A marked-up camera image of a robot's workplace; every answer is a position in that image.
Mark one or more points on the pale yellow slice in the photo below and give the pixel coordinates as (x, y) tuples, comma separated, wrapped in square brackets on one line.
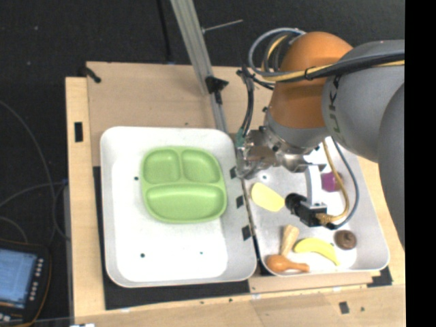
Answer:
[(267, 198)]

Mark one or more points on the orange drumstick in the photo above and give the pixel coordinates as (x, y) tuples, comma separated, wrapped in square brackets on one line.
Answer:
[(281, 263)]

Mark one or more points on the yellow banana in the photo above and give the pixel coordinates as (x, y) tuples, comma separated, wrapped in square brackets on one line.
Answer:
[(318, 247)]

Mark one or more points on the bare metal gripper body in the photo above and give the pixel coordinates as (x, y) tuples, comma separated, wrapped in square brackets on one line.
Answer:
[(259, 153)]

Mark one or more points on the brown doughnut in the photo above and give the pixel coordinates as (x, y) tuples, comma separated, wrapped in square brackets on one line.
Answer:
[(345, 240)]

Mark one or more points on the purple cube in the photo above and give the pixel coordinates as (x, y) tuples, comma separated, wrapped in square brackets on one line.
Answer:
[(328, 181)]

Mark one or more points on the thin black and white rod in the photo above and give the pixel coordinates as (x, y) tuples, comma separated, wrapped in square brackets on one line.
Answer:
[(250, 216)]

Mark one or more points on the green divided plate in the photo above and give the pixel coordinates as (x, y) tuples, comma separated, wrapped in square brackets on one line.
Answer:
[(184, 196)]

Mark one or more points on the black cylinder on white bracket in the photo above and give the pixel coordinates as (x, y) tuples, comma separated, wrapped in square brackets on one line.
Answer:
[(308, 211)]

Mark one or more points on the pale wood board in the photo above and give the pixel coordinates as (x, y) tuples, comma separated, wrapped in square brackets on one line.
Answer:
[(146, 94)]

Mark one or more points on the tan bread stick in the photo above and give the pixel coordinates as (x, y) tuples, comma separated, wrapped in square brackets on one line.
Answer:
[(289, 238)]

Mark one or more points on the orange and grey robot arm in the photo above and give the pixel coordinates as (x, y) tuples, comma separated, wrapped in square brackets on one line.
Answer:
[(306, 97)]

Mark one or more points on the white plastic tray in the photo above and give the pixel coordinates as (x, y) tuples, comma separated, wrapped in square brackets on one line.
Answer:
[(364, 247), (170, 250)]

